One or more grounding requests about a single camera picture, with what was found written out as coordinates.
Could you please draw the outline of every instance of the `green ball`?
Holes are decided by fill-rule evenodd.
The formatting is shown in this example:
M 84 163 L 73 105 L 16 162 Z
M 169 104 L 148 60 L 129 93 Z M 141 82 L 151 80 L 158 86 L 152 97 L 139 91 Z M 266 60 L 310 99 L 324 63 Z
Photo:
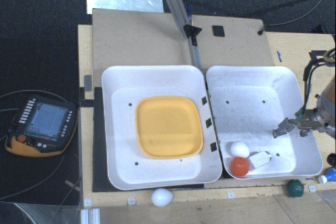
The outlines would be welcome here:
M 287 192 L 293 198 L 302 197 L 304 188 L 303 184 L 297 179 L 292 179 L 287 184 Z

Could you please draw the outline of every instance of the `yellow plate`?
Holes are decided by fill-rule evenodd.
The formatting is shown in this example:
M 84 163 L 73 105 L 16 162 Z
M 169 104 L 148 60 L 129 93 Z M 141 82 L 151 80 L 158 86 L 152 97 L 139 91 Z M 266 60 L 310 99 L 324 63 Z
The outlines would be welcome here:
M 142 152 L 151 158 L 182 158 L 203 147 L 197 106 L 185 97 L 149 97 L 135 111 L 136 133 Z

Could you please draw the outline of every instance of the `black clamp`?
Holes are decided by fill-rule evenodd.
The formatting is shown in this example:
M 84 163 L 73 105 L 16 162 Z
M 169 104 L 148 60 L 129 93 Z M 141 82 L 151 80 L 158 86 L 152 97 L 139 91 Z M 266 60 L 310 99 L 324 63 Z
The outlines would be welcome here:
M 191 37 L 192 45 L 197 47 L 196 36 L 202 31 L 202 29 L 192 25 L 185 25 L 183 29 L 185 34 L 187 35 L 187 38 Z

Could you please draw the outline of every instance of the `red ball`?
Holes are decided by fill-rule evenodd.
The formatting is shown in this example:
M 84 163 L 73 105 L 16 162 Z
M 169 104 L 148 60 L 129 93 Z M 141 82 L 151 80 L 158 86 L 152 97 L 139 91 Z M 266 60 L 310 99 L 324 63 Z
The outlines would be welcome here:
M 231 162 L 230 170 L 234 176 L 245 176 L 248 173 L 247 160 L 242 157 L 235 157 Z

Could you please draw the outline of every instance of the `white tray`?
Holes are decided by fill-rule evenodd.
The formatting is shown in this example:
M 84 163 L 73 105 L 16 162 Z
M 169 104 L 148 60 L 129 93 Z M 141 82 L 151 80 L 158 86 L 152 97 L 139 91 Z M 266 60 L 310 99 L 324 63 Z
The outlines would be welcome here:
M 251 153 L 268 151 L 269 163 L 247 175 L 252 179 L 279 176 L 316 175 L 323 167 L 312 133 L 273 138 L 272 129 L 303 105 L 295 75 L 284 67 L 214 66 L 206 74 L 211 107 L 221 145 L 224 167 L 230 175 L 233 156 L 230 145 L 245 142 Z
M 102 75 L 108 176 L 121 190 L 209 183 L 222 174 L 204 76 L 192 66 L 115 66 Z M 154 96 L 182 96 L 197 106 L 204 146 L 191 157 L 153 159 L 140 149 L 135 108 Z

